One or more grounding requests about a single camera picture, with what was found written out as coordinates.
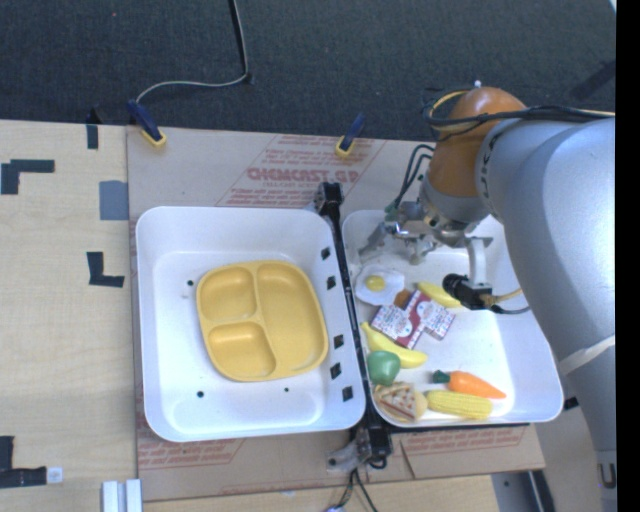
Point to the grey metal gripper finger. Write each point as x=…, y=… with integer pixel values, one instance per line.
x=377, y=240
x=421, y=250

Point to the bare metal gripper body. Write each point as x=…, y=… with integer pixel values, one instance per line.
x=425, y=225

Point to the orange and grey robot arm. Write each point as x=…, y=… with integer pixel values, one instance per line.
x=550, y=210

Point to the white and yellow fried egg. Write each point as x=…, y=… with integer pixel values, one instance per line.
x=376, y=285

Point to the small yellow banana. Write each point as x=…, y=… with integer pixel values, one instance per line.
x=437, y=295

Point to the small orange round toy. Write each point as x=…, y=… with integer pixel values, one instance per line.
x=401, y=298

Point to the red and white carton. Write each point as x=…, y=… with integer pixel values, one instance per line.
x=434, y=315
x=395, y=325

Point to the thin black and white rod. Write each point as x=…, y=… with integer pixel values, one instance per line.
x=350, y=305

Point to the large yellow banana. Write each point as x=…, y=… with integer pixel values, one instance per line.
x=382, y=342

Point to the white plastic tray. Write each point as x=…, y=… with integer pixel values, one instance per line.
x=170, y=300
x=500, y=340

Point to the yellow divided plate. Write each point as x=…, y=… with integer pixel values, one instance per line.
x=280, y=310

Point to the green pepper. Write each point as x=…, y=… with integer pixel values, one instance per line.
x=384, y=366

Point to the orange carrot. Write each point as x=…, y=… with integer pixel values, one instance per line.
x=472, y=384

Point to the pizza slice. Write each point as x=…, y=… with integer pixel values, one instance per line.
x=400, y=401

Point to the yellow corn cob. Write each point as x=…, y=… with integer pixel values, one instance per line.
x=460, y=404

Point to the brown cardboard board red print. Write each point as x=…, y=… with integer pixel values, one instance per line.
x=200, y=165

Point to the black cylinder on white bracket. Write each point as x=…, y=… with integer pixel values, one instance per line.
x=467, y=290

